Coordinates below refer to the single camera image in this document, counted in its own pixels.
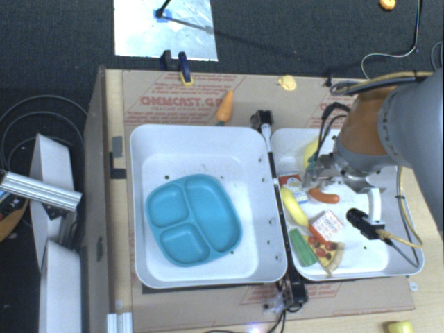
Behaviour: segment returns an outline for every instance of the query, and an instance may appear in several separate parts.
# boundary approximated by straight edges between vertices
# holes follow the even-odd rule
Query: metal plate
[[[117,56],[217,61],[210,0],[171,0],[164,16],[155,11],[165,0],[114,0],[114,43]]]

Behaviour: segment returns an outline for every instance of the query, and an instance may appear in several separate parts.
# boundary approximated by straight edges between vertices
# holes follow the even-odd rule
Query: blue divided plate
[[[210,262],[241,241],[236,209],[212,176],[186,176],[158,187],[146,199],[145,213],[160,249],[178,266]]]

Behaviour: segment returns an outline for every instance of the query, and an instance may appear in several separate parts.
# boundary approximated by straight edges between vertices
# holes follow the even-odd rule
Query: cardboard
[[[179,291],[142,286],[134,270],[133,209],[128,201],[132,198],[129,135],[142,123],[213,125],[217,105],[229,89],[234,90],[230,126],[248,126],[250,116],[262,109],[273,111],[274,130],[317,128],[323,108],[333,98],[321,78],[296,78],[297,88],[292,92],[279,86],[278,76],[194,74],[194,78],[195,87],[186,88],[177,73],[99,72],[89,111],[91,120],[85,129],[86,174],[91,173],[91,183],[85,183],[89,195],[87,213],[91,216],[85,241],[91,332],[105,332],[107,310],[131,311],[134,331],[140,333],[276,319],[274,313],[264,311],[264,303],[276,296],[274,284]],[[335,97],[334,101],[352,103],[350,98]],[[115,137],[121,137],[124,144],[117,158],[110,157]],[[112,177],[119,173],[126,173],[126,177]],[[97,261],[99,238],[103,256]],[[405,277],[309,284],[307,289],[309,302],[287,319],[414,309]]]

